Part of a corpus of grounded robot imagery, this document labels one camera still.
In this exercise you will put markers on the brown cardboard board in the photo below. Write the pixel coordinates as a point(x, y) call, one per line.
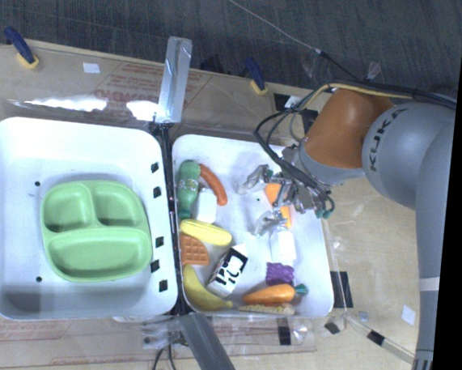
point(115, 75)

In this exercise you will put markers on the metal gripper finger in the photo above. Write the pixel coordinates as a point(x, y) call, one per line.
point(256, 177)
point(270, 221)

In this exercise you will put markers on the orange waffle biscuit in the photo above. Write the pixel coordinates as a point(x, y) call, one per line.
point(193, 251)

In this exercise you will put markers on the white plastic tray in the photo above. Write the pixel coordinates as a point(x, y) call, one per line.
point(17, 208)
point(240, 217)

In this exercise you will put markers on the yellow corn cob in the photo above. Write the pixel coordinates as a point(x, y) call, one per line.
point(206, 232)

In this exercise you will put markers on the green divided plate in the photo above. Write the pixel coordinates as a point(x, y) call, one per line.
point(99, 248)

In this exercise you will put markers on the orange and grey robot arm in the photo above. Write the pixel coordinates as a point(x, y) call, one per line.
point(405, 148)

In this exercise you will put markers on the orange wedge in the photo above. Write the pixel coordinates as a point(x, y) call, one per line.
point(273, 193)

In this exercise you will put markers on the orange sausage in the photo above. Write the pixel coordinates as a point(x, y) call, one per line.
point(216, 187)

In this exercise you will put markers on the green bottle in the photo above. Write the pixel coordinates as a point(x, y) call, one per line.
point(188, 184)

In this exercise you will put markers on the orange carrot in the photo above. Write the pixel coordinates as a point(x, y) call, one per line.
point(271, 294)

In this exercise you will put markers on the small white bottle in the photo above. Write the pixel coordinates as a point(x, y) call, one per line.
point(206, 208)

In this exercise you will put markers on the black and white carton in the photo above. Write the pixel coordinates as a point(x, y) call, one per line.
point(226, 273)

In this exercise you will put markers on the yellow banana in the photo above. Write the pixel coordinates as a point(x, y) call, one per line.
point(200, 293)

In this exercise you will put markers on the purple grapes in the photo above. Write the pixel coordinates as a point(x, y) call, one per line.
point(279, 274)

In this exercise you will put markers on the tan textured stick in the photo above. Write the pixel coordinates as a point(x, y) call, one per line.
point(268, 308)

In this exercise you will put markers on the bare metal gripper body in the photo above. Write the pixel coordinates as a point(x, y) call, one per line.
point(307, 197)

